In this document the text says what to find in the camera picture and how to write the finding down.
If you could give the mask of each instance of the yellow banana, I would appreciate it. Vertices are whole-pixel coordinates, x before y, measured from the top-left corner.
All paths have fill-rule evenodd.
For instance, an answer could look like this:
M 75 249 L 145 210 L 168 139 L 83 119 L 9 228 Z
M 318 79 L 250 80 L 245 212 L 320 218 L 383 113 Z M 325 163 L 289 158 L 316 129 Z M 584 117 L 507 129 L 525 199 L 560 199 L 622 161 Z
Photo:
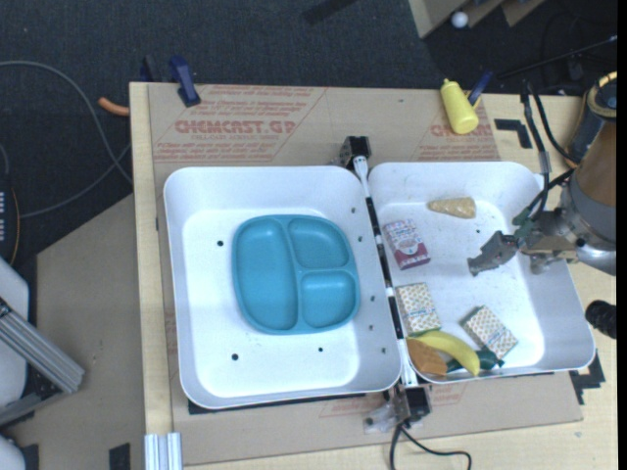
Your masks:
M 432 330 L 412 339 L 421 341 L 435 350 L 450 355 L 473 376 L 479 374 L 479 355 L 470 345 L 457 336 L 443 331 Z

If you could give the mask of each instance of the yellow bottle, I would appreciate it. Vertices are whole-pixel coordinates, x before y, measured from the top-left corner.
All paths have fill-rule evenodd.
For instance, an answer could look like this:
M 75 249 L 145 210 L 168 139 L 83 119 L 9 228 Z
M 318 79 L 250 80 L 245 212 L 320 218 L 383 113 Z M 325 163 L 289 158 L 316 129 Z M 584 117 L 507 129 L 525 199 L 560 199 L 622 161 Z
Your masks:
M 457 82 L 446 78 L 440 87 L 440 94 L 449 123 L 456 134 L 467 134 L 477 128 L 479 117 Z

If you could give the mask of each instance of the blue plate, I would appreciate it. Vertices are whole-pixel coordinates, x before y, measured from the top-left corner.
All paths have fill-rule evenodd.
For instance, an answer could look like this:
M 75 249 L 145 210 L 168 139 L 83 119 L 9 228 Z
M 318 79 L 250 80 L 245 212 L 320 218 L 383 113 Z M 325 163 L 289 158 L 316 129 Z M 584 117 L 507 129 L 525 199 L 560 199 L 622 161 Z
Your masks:
M 260 331 L 327 331 L 347 323 L 359 308 L 349 242 L 321 217 L 277 214 L 245 221 L 233 239 L 232 269 L 239 307 Z

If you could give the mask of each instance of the white ball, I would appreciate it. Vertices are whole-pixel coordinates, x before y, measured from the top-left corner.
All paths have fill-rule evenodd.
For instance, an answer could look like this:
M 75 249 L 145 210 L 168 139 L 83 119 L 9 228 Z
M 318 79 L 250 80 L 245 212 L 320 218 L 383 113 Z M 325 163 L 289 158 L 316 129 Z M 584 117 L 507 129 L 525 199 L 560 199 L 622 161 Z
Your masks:
M 454 27 L 464 27 L 468 24 L 468 14 L 466 12 L 457 11 L 451 16 L 451 24 Z

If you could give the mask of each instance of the small box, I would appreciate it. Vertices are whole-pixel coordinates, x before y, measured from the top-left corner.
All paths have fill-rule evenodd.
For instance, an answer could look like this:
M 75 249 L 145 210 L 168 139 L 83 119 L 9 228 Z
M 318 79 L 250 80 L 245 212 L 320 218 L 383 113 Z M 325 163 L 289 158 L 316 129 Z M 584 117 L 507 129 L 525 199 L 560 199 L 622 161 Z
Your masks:
M 502 359 L 517 343 L 499 318 L 487 307 L 474 310 L 461 324 L 479 347 L 485 347 Z
M 383 226 L 383 234 L 401 270 L 431 261 L 413 219 L 388 223 Z
M 424 282 L 397 287 L 396 296 L 401 317 L 409 334 L 442 327 L 431 293 Z

